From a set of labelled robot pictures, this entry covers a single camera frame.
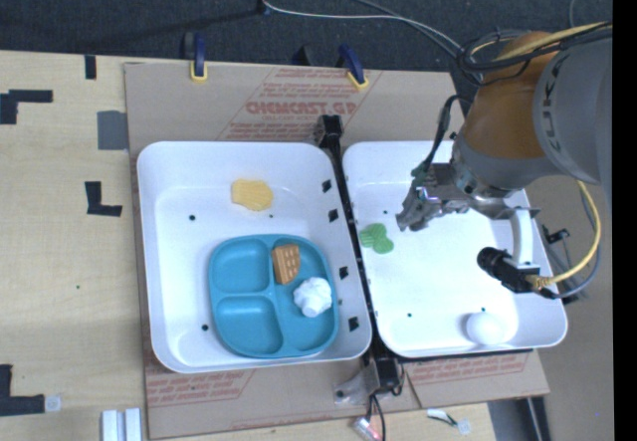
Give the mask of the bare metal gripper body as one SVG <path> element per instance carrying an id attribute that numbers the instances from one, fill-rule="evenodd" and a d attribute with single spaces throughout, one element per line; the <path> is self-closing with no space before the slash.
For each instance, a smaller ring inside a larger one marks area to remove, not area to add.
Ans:
<path id="1" fill-rule="evenodd" d="M 469 177 L 469 181 L 457 179 L 450 163 L 431 164 L 414 190 L 423 202 L 442 203 L 445 215 L 475 210 L 492 220 L 506 220 L 519 211 L 527 212 L 531 218 L 540 212 L 539 208 L 524 207 L 522 204 L 510 205 L 506 196 L 493 189 L 481 191 L 472 177 Z"/>

